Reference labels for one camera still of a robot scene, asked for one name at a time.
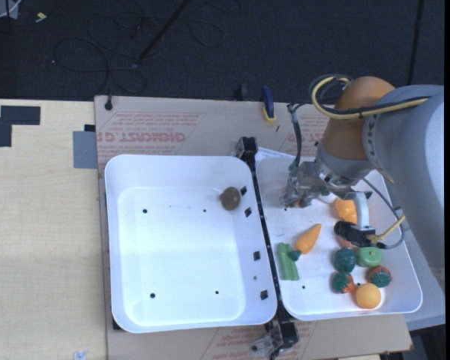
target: dark background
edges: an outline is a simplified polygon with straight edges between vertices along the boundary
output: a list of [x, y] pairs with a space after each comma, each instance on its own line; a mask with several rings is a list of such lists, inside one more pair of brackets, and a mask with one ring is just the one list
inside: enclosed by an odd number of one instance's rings
[[230, 100], [242, 85], [290, 102], [323, 74], [444, 84], [445, 0], [191, 0], [139, 63], [182, 1], [22, 0], [0, 18], [0, 98]]

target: cardboard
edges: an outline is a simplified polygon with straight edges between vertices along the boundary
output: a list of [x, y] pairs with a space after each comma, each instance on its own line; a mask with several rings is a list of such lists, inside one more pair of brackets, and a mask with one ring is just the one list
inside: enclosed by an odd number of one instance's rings
[[[275, 103], [277, 119], [266, 121], [263, 103], [153, 97], [95, 98], [100, 218], [106, 304], [106, 334], [110, 360], [118, 359], [264, 359], [251, 343], [265, 333], [262, 325], [186, 329], [131, 334], [115, 329], [110, 307], [104, 167], [120, 154], [231, 155], [241, 137], [255, 137], [259, 147], [288, 155], [296, 139], [285, 103]], [[312, 106], [297, 112], [302, 132], [302, 156], [315, 155], [328, 118]], [[296, 321], [299, 342], [279, 359], [312, 360], [410, 350], [412, 341], [401, 314]]]

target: wooden surface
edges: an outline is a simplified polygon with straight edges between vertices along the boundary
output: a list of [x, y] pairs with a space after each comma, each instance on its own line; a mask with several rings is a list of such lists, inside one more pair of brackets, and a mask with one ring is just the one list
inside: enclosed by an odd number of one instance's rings
[[73, 162], [93, 103], [1, 105], [40, 106], [41, 119], [0, 147], [0, 360], [106, 359], [98, 171]]

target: white tray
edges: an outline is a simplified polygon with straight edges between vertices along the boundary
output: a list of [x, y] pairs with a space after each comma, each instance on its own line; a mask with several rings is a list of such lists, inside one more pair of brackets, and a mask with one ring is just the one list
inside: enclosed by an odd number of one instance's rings
[[[236, 157], [119, 155], [105, 168], [112, 314], [128, 332], [266, 323], [277, 299]], [[246, 189], [238, 208], [219, 200]]]
[[[293, 247], [296, 239], [312, 225], [321, 223], [322, 229], [310, 253], [301, 255], [297, 265], [300, 280], [279, 280], [283, 305], [288, 312], [300, 320], [324, 320], [338, 317], [353, 317], [365, 314], [405, 314], [414, 312], [422, 304], [422, 290], [405, 244], [382, 251], [382, 264], [390, 270], [391, 283], [380, 288], [382, 301], [373, 310], [361, 309], [350, 293], [332, 292], [332, 275], [336, 272], [332, 257], [341, 248], [333, 232], [333, 226], [340, 220], [333, 202], [333, 196], [312, 200], [306, 208], [288, 208], [281, 205], [281, 197], [287, 186], [288, 166], [292, 158], [270, 157], [261, 160], [256, 168], [262, 197], [265, 222], [277, 273], [280, 274], [278, 243], [289, 243]], [[388, 192], [382, 176], [371, 172], [367, 179], [386, 197]], [[365, 183], [354, 188], [356, 191], [372, 191]], [[395, 216], [374, 193], [368, 200], [370, 225], [376, 234], [385, 232], [395, 221]], [[400, 230], [394, 230], [383, 242], [394, 244], [400, 238]], [[365, 267], [356, 265], [352, 276], [356, 283], [364, 283]]]

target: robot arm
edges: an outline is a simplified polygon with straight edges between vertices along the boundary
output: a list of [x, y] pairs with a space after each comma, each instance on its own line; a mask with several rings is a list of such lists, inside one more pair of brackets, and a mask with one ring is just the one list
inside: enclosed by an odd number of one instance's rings
[[[337, 80], [344, 88], [334, 109], [320, 106], [317, 91]], [[352, 81], [331, 76], [316, 84], [311, 96], [331, 118], [315, 161], [291, 166], [284, 205], [309, 206], [327, 192], [344, 199], [377, 170], [393, 185], [429, 266], [444, 269], [443, 87], [395, 88], [372, 76]]]

